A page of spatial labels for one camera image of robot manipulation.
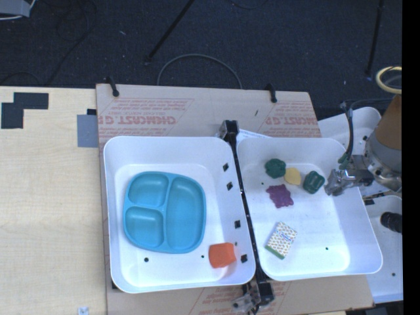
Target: dark floor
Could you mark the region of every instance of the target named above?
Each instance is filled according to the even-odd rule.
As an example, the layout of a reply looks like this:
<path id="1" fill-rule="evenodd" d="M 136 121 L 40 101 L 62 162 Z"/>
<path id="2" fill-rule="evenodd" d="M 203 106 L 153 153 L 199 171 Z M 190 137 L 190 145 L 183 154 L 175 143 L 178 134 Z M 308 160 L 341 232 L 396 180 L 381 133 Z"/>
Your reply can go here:
<path id="1" fill-rule="evenodd" d="M 371 77 L 402 65 L 402 0 L 195 0 L 154 51 L 188 1 L 37 0 L 29 18 L 0 21 L 0 84 L 271 83 L 309 92 L 318 119 L 346 99 L 390 98 Z"/>

